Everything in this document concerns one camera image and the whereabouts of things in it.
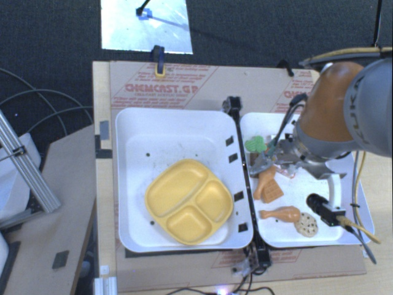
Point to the beige chocolate chip biscuit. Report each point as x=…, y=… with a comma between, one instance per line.
x=306, y=225

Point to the green broccoli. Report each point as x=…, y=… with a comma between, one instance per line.
x=255, y=144

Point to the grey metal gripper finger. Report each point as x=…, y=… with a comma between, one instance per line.
x=258, y=168
x=264, y=158

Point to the black cylinder on white bracket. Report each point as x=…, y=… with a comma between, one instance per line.
x=325, y=209

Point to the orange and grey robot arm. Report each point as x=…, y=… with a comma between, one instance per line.
x=331, y=115

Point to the orange chicken drumstick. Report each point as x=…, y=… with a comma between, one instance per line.
x=284, y=214
x=264, y=180

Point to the brown cardboard board red print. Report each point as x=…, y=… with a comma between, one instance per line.
x=184, y=84

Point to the white plastic tray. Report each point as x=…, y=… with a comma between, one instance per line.
x=172, y=134
x=307, y=241

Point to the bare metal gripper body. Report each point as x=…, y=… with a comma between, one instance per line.
x=291, y=154

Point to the thin black rod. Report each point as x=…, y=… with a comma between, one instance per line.
x=244, y=164

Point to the orange waffle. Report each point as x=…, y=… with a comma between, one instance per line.
x=272, y=191

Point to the yellow divided plate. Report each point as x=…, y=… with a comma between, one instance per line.
x=187, y=201

